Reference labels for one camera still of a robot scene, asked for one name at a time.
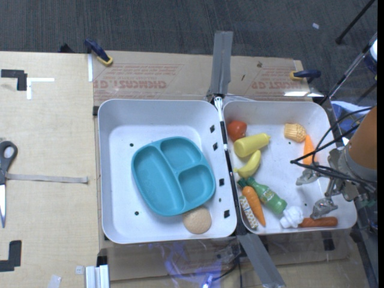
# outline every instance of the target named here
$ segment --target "brown sausage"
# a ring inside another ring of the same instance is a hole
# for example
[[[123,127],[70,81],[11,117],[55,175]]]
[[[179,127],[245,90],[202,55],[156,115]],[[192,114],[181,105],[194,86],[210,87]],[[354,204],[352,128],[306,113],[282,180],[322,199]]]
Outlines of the brown sausage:
[[[312,218],[304,218],[300,227],[323,227],[323,226],[336,226],[338,223],[337,218],[335,217],[323,217],[316,220]]]

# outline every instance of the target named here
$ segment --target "red tomato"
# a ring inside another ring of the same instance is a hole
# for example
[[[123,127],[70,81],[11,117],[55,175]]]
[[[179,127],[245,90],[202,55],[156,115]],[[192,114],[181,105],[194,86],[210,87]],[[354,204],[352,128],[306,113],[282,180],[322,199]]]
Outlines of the red tomato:
[[[233,142],[245,137],[246,130],[247,124],[242,121],[232,121],[227,126],[228,136]]]

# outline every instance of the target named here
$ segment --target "gray floor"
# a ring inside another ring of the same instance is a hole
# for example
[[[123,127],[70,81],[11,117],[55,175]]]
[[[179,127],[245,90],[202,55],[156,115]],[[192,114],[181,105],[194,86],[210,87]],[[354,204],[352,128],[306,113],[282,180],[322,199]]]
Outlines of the gray floor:
[[[301,60],[326,94],[377,31],[377,0],[0,0],[0,50],[57,52],[85,38],[106,50],[211,55],[214,32],[234,32],[232,55]]]

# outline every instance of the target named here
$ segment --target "green bottle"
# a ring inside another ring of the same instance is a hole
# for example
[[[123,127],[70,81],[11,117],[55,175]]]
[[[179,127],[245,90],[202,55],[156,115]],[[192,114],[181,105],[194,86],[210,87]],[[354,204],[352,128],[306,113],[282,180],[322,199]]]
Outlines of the green bottle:
[[[277,215],[281,214],[287,206],[285,200],[280,198],[280,196],[273,192],[268,186],[257,183],[253,177],[249,177],[246,181],[240,179],[238,184],[241,187],[249,185],[254,188],[260,201]]]

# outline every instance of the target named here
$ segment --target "scissors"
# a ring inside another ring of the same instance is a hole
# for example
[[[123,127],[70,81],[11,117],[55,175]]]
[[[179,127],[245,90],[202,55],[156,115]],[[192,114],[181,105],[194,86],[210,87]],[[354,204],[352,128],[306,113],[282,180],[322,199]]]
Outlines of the scissors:
[[[14,143],[10,141],[0,143],[0,213],[2,228],[5,227],[5,176],[16,155],[17,147]]]

